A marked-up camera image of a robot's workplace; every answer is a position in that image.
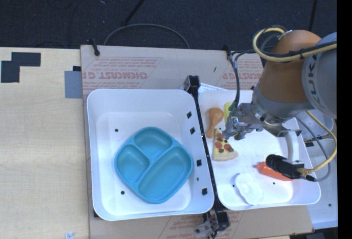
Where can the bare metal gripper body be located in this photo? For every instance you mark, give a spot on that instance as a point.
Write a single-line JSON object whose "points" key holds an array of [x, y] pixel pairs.
{"points": [[248, 116]]}

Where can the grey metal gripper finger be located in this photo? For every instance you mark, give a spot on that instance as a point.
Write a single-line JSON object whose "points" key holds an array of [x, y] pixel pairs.
{"points": [[240, 134], [228, 128]]}

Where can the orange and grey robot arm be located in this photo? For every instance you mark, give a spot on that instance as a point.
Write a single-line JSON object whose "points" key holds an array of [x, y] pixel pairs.
{"points": [[286, 78]]}

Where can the orange chicken drumstick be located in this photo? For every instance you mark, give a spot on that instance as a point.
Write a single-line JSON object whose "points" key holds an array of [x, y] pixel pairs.
{"points": [[215, 118]]}

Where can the white plastic tray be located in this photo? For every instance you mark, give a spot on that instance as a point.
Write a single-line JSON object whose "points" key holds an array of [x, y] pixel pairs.
{"points": [[110, 111], [258, 147]]}

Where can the yellow pizza slice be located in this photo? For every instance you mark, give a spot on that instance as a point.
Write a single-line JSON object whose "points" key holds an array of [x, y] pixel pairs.
{"points": [[222, 149]]}

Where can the thin black rod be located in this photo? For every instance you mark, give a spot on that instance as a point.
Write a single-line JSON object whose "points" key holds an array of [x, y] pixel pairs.
{"points": [[206, 149]]}

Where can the white paper sheet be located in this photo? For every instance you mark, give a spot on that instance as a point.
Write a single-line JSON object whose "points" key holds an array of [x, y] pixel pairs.
{"points": [[214, 87]]}

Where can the orange sauce bottle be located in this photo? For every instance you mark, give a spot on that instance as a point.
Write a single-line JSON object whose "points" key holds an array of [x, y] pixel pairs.
{"points": [[265, 170]]}

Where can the white fried egg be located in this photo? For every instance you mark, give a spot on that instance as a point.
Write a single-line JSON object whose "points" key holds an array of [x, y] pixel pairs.
{"points": [[248, 188]]}

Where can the blue divided plate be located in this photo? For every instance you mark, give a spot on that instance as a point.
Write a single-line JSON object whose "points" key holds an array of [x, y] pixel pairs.
{"points": [[154, 166]]}

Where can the brown cardboard board red print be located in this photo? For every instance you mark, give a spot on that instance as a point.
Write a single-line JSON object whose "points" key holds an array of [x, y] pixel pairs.
{"points": [[154, 72]]}

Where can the black cylinder on white bracket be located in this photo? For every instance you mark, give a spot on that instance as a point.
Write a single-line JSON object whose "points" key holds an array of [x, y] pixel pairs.
{"points": [[283, 165]]}

